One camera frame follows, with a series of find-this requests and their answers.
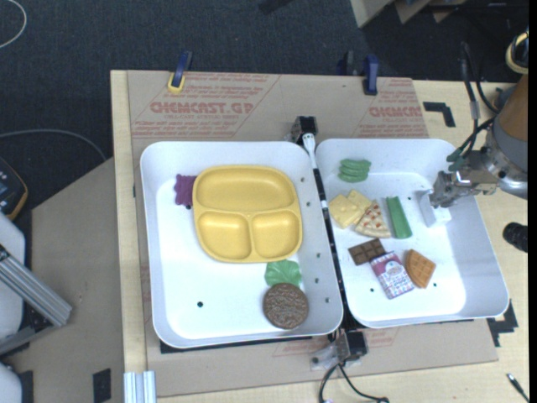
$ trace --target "yellow divided plate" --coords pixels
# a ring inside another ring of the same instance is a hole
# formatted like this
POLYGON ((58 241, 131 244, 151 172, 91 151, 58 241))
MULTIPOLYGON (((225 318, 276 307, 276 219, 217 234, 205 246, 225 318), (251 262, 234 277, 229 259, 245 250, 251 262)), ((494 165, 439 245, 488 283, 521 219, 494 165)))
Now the yellow divided plate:
POLYGON ((261 165, 222 165, 201 172, 192 195, 196 233, 214 259, 229 263, 280 261, 302 242, 295 186, 261 165))

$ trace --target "cheese slice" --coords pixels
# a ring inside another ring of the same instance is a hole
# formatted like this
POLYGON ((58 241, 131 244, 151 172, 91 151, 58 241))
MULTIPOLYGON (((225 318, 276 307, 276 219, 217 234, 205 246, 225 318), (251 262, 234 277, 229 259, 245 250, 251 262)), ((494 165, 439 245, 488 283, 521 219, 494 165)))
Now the cheese slice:
POLYGON ((369 200, 367 197, 365 197, 361 192, 356 190, 351 190, 347 194, 347 198, 353 202, 358 208, 360 209, 360 213, 358 214, 357 218, 352 222, 354 224, 358 224, 358 221, 360 221, 360 218, 363 216, 363 214, 366 212, 368 207, 371 206, 371 200, 369 200))
POLYGON ((392 233, 384 221, 383 213, 377 201, 372 201, 371 205, 358 221, 355 231, 372 238, 391 238, 392 233))
POLYGON ((364 213, 363 209, 342 194, 338 194, 328 203, 328 210, 341 228, 347 228, 364 213))

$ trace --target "dark carpet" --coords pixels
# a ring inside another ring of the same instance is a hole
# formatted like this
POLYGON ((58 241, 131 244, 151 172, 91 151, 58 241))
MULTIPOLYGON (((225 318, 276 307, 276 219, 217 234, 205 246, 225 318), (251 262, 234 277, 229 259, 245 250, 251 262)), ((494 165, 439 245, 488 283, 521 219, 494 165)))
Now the dark carpet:
MULTIPOLYGON (((427 10, 401 24, 394 5, 362 29, 350 0, 15 0, 28 24, 0 48, 0 157, 26 181, 31 209, 112 156, 110 70, 175 69, 183 49, 192 70, 335 75, 348 51, 375 54, 380 76, 461 79, 460 43, 484 81, 517 81, 504 63, 529 24, 529 0, 470 0, 437 23, 427 10)), ((0 0, 0 44, 23 15, 0 0)))

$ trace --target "wooden table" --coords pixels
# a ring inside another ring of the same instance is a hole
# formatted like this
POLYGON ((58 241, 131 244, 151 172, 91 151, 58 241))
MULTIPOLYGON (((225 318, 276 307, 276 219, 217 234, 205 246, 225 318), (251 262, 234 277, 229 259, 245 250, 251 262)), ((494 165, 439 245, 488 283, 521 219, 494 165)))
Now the wooden table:
MULTIPOLYGON (((315 82, 318 84, 319 76, 315 76, 315 82)), ((507 86, 487 84, 484 86, 484 91, 487 94, 493 94, 496 87, 507 86)), ((140 373, 148 367, 144 343, 137 217, 133 198, 133 157, 126 71, 112 71, 111 88, 124 367, 126 372, 140 373)), ((461 144, 472 130, 468 98, 463 84, 446 81, 415 81, 414 89, 420 103, 445 102, 451 108, 456 120, 456 128, 448 128, 439 113, 424 111, 430 137, 444 139, 454 145, 461 144)), ((512 373, 529 393, 528 256, 502 238, 503 229, 509 222, 527 225, 528 203, 504 192, 497 192, 493 196, 479 196, 477 202, 498 256, 519 325, 513 333, 501 335, 501 347, 498 348, 499 361, 356 378, 356 386, 362 392, 371 395, 386 395, 390 401, 398 403, 523 401, 506 377, 506 373, 512 373)), ((200 380, 210 381, 211 378, 200 378, 200 380)), ((318 381, 312 381, 292 385, 182 395, 159 399, 159 401, 166 403, 216 400, 223 403, 304 402, 316 401, 318 388, 318 381)), ((343 379, 331 380, 324 394, 326 398, 338 402, 362 401, 343 379)))

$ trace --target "black cable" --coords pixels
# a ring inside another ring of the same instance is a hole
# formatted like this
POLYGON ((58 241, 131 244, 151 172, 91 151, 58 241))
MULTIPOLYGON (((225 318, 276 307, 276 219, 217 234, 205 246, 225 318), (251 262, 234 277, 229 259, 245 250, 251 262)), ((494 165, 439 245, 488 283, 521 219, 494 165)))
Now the black cable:
POLYGON ((477 90, 479 92, 480 98, 485 102, 487 107, 494 112, 494 116, 492 118, 488 119, 487 121, 485 121, 484 123, 482 123, 481 125, 478 125, 477 118, 475 118, 475 117, 478 117, 478 115, 472 115, 474 117, 472 134, 470 134, 470 136, 466 139, 466 141, 459 148, 460 151, 463 151, 464 149, 466 149, 466 151, 464 153, 462 153, 463 158, 466 158, 470 154, 470 152, 472 152, 473 147, 474 147, 474 145, 476 143, 476 140, 477 140, 477 135, 479 134, 479 132, 481 132, 485 128, 488 128, 493 123, 494 118, 498 114, 498 111, 496 110, 496 108, 493 107, 492 104, 490 104, 490 102, 487 100, 487 98, 485 98, 485 95, 484 95, 484 93, 482 91, 481 82, 479 82, 479 80, 477 78, 476 71, 475 71, 475 65, 473 64, 473 61, 472 61, 472 55, 470 53, 470 47, 468 46, 467 43, 462 42, 461 43, 461 74, 462 74, 462 80, 464 81, 464 85, 465 85, 465 87, 467 89, 467 93, 468 93, 468 97, 470 98, 471 106, 472 105, 475 106, 476 110, 477 110, 478 105, 477 105, 477 101, 476 101, 476 96, 475 96, 475 94, 473 92, 472 84, 470 83, 470 76, 469 76, 468 71, 470 71, 472 73, 474 81, 476 82, 476 85, 477 85, 477 90))
POLYGON ((323 397, 322 392, 325 389, 326 382, 328 382, 328 379, 334 373, 334 370, 336 370, 336 368, 337 364, 335 366, 330 367, 322 378, 321 386, 319 387, 319 403, 325 403, 325 398, 323 397))
POLYGON ((326 382, 328 382, 328 379, 332 376, 332 374, 338 367, 341 373, 343 374, 343 377, 345 378, 345 380, 347 381, 347 383, 350 385, 350 387, 355 393, 357 393, 361 397, 375 401, 376 403, 389 403, 388 397, 375 397, 373 395, 367 395, 367 394, 362 393, 358 388, 356 388, 354 384, 351 382, 351 380, 349 379, 349 377, 347 376, 347 373, 345 372, 345 370, 343 369, 343 364, 344 363, 336 364, 335 366, 330 367, 326 371, 325 375, 322 378, 321 385, 319 387, 319 403, 325 403, 323 390, 325 389, 326 382))
POLYGON ((358 388, 356 388, 352 384, 351 380, 347 376, 347 373, 345 373, 345 370, 343 369, 343 365, 338 364, 338 366, 339 366, 339 370, 343 373, 343 377, 345 378, 345 380, 351 386, 351 388, 354 390, 355 393, 357 393, 358 395, 361 395, 362 397, 365 397, 366 399, 376 401, 377 403, 389 403, 388 397, 374 397, 373 395, 367 395, 367 394, 363 394, 362 392, 360 392, 358 388))
POLYGON ((13 136, 22 136, 25 134, 42 134, 42 133, 61 134, 61 135, 71 136, 79 140, 82 140, 83 142, 86 142, 87 144, 89 144, 101 156, 102 161, 107 160, 107 157, 104 155, 104 153, 96 144, 94 144, 89 139, 85 138, 84 136, 81 136, 77 133, 73 133, 67 130, 59 130, 55 128, 35 128, 35 129, 30 129, 30 130, 12 131, 9 133, 0 133, 0 139, 5 139, 8 137, 13 137, 13 136))
POLYGON ((483 89, 481 87, 481 73, 482 73, 482 65, 483 65, 484 58, 481 59, 481 64, 479 65, 479 69, 477 71, 477 79, 476 79, 476 86, 477 86, 477 92, 479 93, 479 97, 485 103, 485 106, 488 107, 490 111, 494 113, 494 116, 496 116, 499 113, 499 110, 497 107, 495 107, 490 101, 485 97, 485 93, 483 92, 483 89))

